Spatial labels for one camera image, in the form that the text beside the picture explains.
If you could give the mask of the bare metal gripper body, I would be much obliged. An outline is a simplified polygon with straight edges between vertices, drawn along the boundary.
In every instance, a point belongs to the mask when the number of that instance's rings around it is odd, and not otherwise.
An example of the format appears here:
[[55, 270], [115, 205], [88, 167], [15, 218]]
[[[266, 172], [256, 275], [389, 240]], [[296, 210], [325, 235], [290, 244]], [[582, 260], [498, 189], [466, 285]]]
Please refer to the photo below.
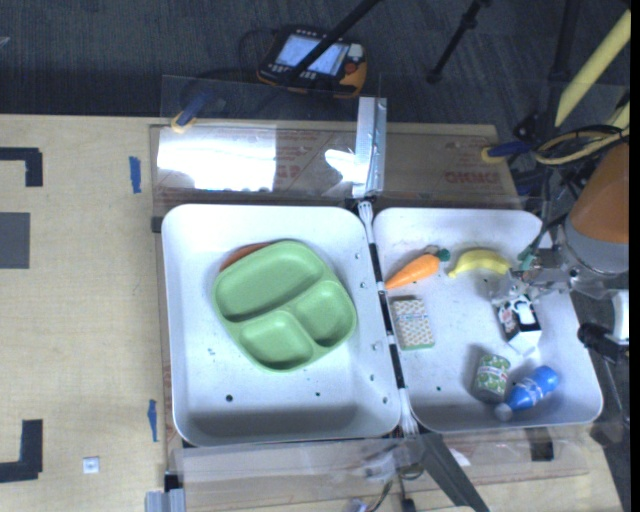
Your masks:
[[539, 248], [523, 255], [520, 279], [540, 294], [571, 291], [593, 299], [611, 297], [626, 283], [624, 266], [590, 263], [570, 248]]

